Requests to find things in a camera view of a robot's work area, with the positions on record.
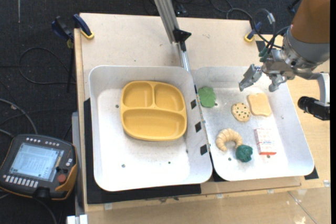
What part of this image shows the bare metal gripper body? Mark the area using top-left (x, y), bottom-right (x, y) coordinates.
top-left (261, 49), bottom-right (320, 80)

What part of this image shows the beige bread slice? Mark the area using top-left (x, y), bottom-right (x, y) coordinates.
top-left (247, 92), bottom-right (272, 118)

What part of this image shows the beige chocolate chip biscuit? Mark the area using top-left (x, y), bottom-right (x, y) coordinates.
top-left (231, 102), bottom-right (251, 123)

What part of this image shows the green lettuce leaf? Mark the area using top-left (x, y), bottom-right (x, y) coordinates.
top-left (197, 86), bottom-right (217, 109)

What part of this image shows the white and red carton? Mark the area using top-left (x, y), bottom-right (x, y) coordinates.
top-left (253, 127), bottom-right (278, 156)

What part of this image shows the beige croissant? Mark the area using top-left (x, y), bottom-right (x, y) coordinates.
top-left (215, 127), bottom-right (244, 152)

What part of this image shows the green broccoli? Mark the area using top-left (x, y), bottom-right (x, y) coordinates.
top-left (235, 144), bottom-right (254, 164)

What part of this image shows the white plastic tray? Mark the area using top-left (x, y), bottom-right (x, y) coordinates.
top-left (88, 65), bottom-right (214, 192)
top-left (193, 66), bottom-right (315, 182)

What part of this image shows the yellow divided plate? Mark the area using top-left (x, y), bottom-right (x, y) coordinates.
top-left (120, 80), bottom-right (188, 142)

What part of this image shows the pale wood board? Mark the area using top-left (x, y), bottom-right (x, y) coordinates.
top-left (74, 12), bottom-right (302, 215)

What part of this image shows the black cylinder on white bracket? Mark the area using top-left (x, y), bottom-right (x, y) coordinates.
top-left (297, 72), bottom-right (331, 121)

